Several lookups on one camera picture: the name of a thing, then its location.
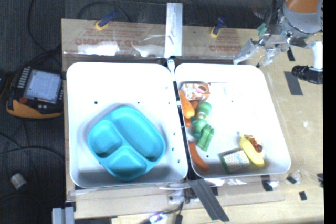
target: green toy vegetable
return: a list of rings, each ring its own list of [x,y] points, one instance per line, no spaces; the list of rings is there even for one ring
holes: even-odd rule
[[[200,138],[201,131],[206,126],[212,106],[208,102],[200,102],[196,109],[195,120],[192,120],[194,126],[193,137]]]
[[[199,148],[203,148],[206,140],[208,139],[209,133],[211,130],[211,126],[209,124],[207,124],[201,131],[201,137],[199,138],[199,140],[197,141],[196,145]]]
[[[204,145],[204,147],[202,148],[203,151],[207,151],[207,150],[208,150],[209,145],[210,145],[210,142],[211,142],[211,139],[212,139],[212,137],[214,136],[214,134],[215,134],[215,130],[214,130],[213,128],[211,128],[210,133],[209,133],[209,135],[208,135],[208,138],[207,138],[207,140],[206,140],[206,142],[205,142],[205,145]]]

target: orange toy vegetable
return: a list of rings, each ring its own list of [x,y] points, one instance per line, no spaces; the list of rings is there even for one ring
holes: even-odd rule
[[[191,101],[190,104],[194,109],[196,109],[196,107],[198,106],[198,102],[196,100]]]
[[[186,119],[190,119],[191,117],[195,115],[195,110],[191,106],[187,97],[185,97],[183,91],[180,90],[178,92],[180,93],[180,101],[181,101],[183,115]]]
[[[200,168],[204,172],[209,171],[210,166],[201,159],[201,157],[199,156],[197,152],[196,144],[194,142],[189,142],[189,150],[190,150],[191,159],[197,165],[197,167]]]
[[[191,126],[191,120],[184,117],[184,125],[185,125],[185,127],[190,127]]]

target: white surface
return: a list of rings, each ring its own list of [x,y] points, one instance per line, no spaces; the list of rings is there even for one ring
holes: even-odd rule
[[[193,165],[201,177],[282,174],[290,168],[284,135],[264,74],[258,68],[249,65],[184,63],[177,66],[175,76],[178,88],[185,82],[225,83],[222,97],[213,94],[207,100],[212,105],[208,123],[215,129],[215,135],[207,152],[197,147],[200,157],[210,166],[209,172],[205,173]],[[194,140],[191,127],[186,131],[187,138]],[[264,168],[251,165],[232,174],[225,172],[220,156],[239,148],[238,133],[253,135],[264,147]]]
[[[78,62],[67,71],[70,176],[82,188],[182,180],[187,173],[180,119],[170,72],[161,65]],[[138,109],[163,135],[166,152],[147,174],[117,181],[87,145],[90,129],[120,105]]]

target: food package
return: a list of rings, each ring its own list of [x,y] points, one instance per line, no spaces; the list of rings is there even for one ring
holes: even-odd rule
[[[208,83],[185,83],[181,90],[188,100],[207,100],[210,96]]]
[[[251,161],[243,150],[226,154],[220,160],[228,174],[251,165]]]

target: gray carpet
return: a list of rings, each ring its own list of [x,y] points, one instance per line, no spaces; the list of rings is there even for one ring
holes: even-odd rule
[[[262,14],[270,6],[270,0],[0,0],[0,70],[14,72],[38,54],[56,48],[61,43],[62,18],[101,18],[109,11],[107,2],[110,1],[183,3],[185,25],[213,26],[219,16],[225,16],[231,28],[258,27],[262,20],[256,14]],[[134,14],[126,15],[130,21],[139,19]],[[144,12],[148,23],[164,23],[162,16],[161,12]],[[60,63],[60,53],[56,53],[43,65],[60,70]],[[9,115],[4,102],[3,98],[0,104],[0,223],[51,223],[51,209],[64,206],[65,201],[61,158],[64,119],[60,116],[50,120],[22,120]],[[28,189],[22,194],[9,181],[17,172],[28,181]]]

